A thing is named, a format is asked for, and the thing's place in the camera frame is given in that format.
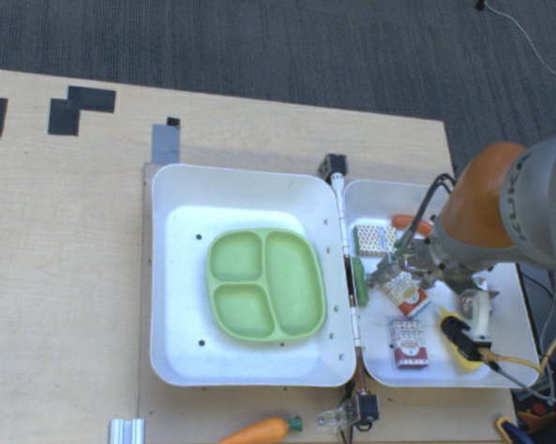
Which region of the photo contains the orange carrot with green top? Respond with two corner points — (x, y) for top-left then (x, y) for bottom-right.
(217, 410), (305, 444)

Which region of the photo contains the orange sausage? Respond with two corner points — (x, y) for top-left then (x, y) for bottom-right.
(390, 213), (435, 239)

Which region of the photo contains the white patterned carton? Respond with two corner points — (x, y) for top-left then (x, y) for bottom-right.
(351, 223), (399, 259)

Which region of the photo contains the white plastic tray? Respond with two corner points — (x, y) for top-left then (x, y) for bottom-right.
(331, 177), (554, 397)
(139, 161), (370, 398)

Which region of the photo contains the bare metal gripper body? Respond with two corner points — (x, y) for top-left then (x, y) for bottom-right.
(393, 236), (449, 278)

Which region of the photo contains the yellow banana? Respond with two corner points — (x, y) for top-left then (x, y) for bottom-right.
(434, 306), (488, 376)

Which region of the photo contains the red and white carton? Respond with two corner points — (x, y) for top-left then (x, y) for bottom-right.
(386, 317), (433, 372)

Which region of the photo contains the green bottle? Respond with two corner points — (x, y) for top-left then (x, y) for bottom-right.
(348, 256), (372, 309)

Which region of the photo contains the thin black and white rod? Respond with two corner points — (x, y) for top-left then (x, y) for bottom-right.
(316, 170), (381, 397)

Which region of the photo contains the green divided plate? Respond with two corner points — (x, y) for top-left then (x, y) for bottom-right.
(201, 223), (333, 348)

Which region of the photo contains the orange and white carton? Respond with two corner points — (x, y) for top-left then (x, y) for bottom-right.
(377, 268), (434, 320)

